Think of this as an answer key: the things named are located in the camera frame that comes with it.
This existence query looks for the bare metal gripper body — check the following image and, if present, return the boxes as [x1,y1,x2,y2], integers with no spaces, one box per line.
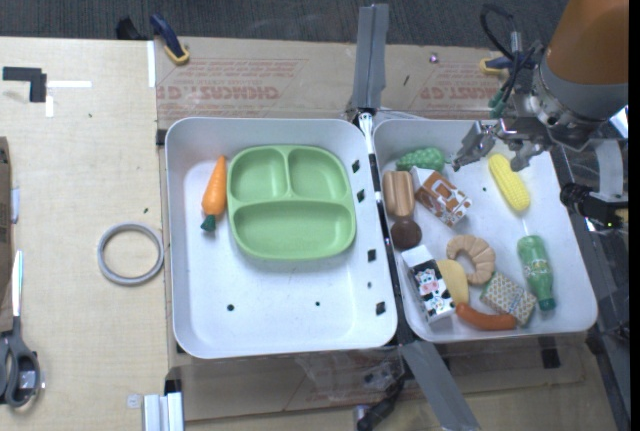
[496,83,610,152]

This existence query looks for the yellow corn cob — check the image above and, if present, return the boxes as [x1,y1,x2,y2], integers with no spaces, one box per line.
[487,153,532,213]

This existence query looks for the green grapes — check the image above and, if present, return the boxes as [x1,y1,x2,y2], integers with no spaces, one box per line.
[395,146,447,174]

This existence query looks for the brown and white carton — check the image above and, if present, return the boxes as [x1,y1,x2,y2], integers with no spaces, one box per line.
[411,166,473,228]

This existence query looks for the white plastic tray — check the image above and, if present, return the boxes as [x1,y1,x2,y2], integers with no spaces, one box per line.
[371,118,600,345]
[164,116,399,361]

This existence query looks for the tan bread roll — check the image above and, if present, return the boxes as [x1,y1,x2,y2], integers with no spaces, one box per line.
[381,170,417,221]

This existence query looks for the tan croissant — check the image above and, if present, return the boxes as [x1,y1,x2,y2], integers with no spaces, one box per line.
[445,234,497,287]

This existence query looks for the brown doughnut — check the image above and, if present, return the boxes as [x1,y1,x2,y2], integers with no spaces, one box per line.
[390,217,423,251]

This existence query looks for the green plastic bottle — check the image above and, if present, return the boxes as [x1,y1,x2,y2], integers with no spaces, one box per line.
[516,234,558,312]

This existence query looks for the yellow banana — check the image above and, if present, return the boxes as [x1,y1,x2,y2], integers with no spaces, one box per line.
[436,258,471,308]

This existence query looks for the white cow print carton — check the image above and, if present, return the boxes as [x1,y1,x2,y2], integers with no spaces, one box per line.
[400,244,457,325]

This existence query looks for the orange sausage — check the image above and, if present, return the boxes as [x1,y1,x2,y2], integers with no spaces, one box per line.
[454,301,518,332]

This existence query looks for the green divided plate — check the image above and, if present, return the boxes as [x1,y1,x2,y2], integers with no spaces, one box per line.
[226,144,358,262]

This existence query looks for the brown cardboard board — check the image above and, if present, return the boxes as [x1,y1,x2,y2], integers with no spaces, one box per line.
[153,36,587,422]

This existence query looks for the orange carrot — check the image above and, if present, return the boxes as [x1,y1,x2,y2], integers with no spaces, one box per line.
[200,155,229,233]

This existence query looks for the grey tape roll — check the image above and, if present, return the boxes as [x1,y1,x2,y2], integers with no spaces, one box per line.
[96,221,165,287]

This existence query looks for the black cylinder on white bracket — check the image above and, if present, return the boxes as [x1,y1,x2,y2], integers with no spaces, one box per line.
[559,138,630,231]

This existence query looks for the grey handled scissors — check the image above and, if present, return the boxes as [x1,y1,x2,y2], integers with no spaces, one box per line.
[0,248,42,409]

